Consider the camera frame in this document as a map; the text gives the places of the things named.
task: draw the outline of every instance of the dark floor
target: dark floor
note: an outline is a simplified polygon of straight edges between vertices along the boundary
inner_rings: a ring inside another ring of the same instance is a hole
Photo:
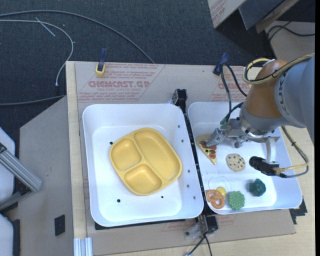
[[[280,20],[315,22],[313,2],[301,0]],[[3,15],[22,11],[32,12]],[[0,20],[5,19],[39,19],[63,29],[75,42],[71,61],[97,62],[103,47],[109,50],[108,62],[215,65],[228,53],[230,65],[245,66],[257,57],[273,57],[265,33],[246,30],[238,11],[214,29],[206,0],[2,0]],[[66,94],[64,69],[59,87],[55,83],[71,42],[62,31],[47,27],[55,36],[39,23],[0,21],[0,127],[15,140],[21,126],[58,99],[3,104]]]

